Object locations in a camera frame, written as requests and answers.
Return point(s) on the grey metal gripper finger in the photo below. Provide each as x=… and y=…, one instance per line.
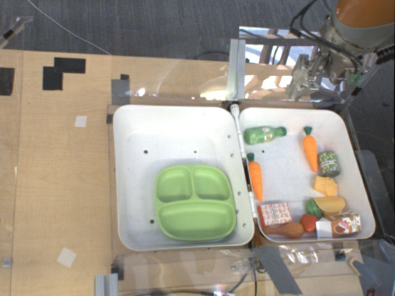
x=297, y=86
x=315, y=80

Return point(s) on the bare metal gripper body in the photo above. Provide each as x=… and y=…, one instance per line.
x=334, y=60

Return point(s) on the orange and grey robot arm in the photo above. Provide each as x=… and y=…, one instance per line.
x=364, y=2

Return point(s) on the green bottle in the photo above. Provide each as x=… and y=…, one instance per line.
x=260, y=135

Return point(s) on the orange carrot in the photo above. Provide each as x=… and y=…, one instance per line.
x=256, y=177
x=310, y=150

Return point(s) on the green can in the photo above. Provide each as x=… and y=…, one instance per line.
x=328, y=163

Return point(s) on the white plastic tray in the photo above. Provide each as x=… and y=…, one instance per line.
x=287, y=177
x=139, y=180

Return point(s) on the yellow corn piece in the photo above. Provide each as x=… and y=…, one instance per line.
x=325, y=186

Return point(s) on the green lettuce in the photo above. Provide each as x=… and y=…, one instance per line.
x=312, y=208

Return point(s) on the orange and white carton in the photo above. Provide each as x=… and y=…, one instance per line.
x=274, y=214

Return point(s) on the red tomato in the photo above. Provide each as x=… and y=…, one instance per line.
x=308, y=223

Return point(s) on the brown chicken drumstick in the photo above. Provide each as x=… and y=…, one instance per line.
x=288, y=230

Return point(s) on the brown and white carton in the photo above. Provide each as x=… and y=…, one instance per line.
x=342, y=225

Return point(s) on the green divided plate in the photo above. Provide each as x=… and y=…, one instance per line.
x=194, y=217

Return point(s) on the black cylinder on white bracket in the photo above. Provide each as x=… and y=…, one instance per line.
x=385, y=53

